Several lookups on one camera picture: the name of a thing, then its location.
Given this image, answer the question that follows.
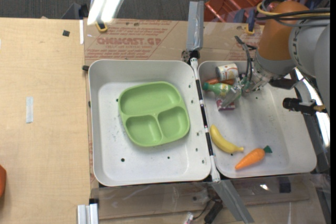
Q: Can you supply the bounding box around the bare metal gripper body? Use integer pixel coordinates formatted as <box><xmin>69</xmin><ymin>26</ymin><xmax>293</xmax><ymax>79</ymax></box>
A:
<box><xmin>239</xmin><ymin>66</ymin><xmax>276</xmax><ymax>93</ymax></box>

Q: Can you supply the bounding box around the pink and white carton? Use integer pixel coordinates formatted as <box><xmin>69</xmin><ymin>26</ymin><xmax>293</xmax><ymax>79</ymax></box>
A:
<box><xmin>215</xmin><ymin>95</ymin><xmax>236</xmax><ymax>112</ymax></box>

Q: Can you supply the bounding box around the green bottle yellow label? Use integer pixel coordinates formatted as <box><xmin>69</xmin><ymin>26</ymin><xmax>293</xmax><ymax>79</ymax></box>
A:
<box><xmin>202</xmin><ymin>82</ymin><xmax>242</xmax><ymax>99</ymax></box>

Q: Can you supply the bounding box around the white small can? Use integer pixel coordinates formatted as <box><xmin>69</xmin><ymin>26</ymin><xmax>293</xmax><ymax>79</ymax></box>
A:
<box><xmin>215</xmin><ymin>63</ymin><xmax>240</xmax><ymax>82</ymax></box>

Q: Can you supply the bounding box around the orange sausage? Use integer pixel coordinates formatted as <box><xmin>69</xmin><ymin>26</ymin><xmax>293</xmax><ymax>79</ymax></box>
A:
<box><xmin>204</xmin><ymin>78</ymin><xmax>236</xmax><ymax>86</ymax></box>

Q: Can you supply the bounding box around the thin black and white rod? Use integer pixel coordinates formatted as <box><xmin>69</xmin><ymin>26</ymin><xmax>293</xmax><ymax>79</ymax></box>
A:
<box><xmin>189</xmin><ymin>57</ymin><xmax>221</xmax><ymax>183</ymax></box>

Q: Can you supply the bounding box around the yellow banana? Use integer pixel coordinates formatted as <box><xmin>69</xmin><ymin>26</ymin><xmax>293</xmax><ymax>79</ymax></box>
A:
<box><xmin>209</xmin><ymin>124</ymin><xmax>245</xmax><ymax>155</ymax></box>

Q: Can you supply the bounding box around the white plastic tray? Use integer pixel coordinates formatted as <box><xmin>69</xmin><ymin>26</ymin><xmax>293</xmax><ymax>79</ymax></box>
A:
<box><xmin>197</xmin><ymin>60</ymin><xmax>318</xmax><ymax>179</ymax></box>
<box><xmin>88</xmin><ymin>59</ymin><xmax>212</xmax><ymax>187</ymax></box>

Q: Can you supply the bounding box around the orange carrot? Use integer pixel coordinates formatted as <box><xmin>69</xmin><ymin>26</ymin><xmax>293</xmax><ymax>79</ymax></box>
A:
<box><xmin>234</xmin><ymin>145</ymin><xmax>273</xmax><ymax>171</ymax></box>

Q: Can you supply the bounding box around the green divided plate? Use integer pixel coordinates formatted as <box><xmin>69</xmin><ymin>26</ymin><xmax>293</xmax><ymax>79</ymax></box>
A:
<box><xmin>118</xmin><ymin>81</ymin><xmax>191</xmax><ymax>147</ymax></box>

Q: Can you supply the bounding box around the brown cardboard board red print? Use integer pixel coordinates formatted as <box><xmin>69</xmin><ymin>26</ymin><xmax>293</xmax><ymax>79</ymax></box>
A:
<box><xmin>83</xmin><ymin>17</ymin><xmax>329</xmax><ymax>220</ymax></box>

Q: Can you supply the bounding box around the black cylinder on white bracket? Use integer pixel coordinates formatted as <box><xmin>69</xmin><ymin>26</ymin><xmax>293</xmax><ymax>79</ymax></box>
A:
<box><xmin>282</xmin><ymin>78</ymin><xmax>325</xmax><ymax>116</ymax></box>

